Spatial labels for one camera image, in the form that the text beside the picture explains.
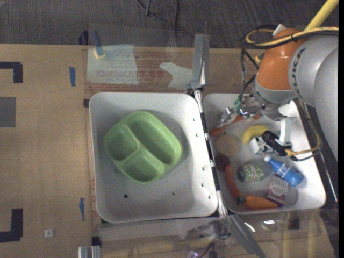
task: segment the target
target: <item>yellow banana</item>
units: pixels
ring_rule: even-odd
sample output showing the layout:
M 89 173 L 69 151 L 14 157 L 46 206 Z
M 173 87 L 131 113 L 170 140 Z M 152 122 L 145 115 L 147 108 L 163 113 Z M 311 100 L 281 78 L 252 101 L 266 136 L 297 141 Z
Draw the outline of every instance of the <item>yellow banana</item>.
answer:
M 265 125 L 257 124 L 247 128 L 242 134 L 241 140 L 243 143 L 248 143 L 254 137 L 262 135 L 266 130 L 269 130 Z

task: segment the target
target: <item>bottle cap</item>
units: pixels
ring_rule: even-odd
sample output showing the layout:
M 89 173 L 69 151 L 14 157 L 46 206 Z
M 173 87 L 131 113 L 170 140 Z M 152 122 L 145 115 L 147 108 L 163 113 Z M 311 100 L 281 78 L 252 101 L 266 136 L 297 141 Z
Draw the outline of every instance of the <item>bottle cap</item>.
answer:
M 264 157 L 264 162 L 269 162 L 271 160 L 271 157 L 269 155 L 266 155 Z

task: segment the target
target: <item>black corner marker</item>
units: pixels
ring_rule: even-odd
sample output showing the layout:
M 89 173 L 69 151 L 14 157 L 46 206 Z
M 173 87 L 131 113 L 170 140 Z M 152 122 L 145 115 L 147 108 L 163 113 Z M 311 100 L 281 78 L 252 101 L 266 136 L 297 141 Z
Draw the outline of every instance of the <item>black corner marker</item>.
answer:
M 13 69 L 13 83 L 23 82 L 23 65 L 20 62 L 0 62 L 0 69 Z
M 12 209 L 11 230 L 0 232 L 0 243 L 20 241 L 23 237 L 23 209 Z

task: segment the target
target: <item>green plate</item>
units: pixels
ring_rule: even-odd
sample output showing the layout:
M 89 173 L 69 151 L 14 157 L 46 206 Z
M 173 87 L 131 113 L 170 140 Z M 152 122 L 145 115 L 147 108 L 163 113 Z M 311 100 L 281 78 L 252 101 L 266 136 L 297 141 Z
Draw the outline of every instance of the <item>green plate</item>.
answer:
M 107 133 L 104 147 L 128 178 L 150 183 L 170 170 L 182 156 L 182 145 L 171 130 L 148 111 L 136 111 Z

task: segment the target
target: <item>brown round object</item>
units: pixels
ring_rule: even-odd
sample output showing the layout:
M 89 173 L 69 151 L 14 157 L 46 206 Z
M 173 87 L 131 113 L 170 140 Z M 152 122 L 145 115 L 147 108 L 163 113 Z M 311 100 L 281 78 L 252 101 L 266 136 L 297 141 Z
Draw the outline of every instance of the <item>brown round object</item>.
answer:
M 215 140 L 215 149 L 218 153 L 233 157 L 238 154 L 241 141 L 234 135 L 223 134 Z

